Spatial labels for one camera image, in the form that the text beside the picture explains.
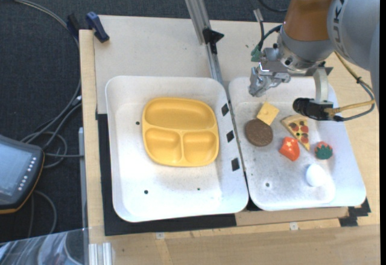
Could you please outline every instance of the white egg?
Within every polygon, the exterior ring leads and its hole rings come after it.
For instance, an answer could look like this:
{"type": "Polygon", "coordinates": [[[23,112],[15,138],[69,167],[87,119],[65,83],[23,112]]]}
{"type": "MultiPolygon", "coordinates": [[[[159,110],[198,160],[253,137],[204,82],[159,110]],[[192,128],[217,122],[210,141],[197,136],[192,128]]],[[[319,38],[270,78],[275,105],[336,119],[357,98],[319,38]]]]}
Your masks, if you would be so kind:
{"type": "Polygon", "coordinates": [[[320,187],[327,180],[327,174],[318,164],[311,164],[306,171],[307,183],[312,187],[320,187]]]}

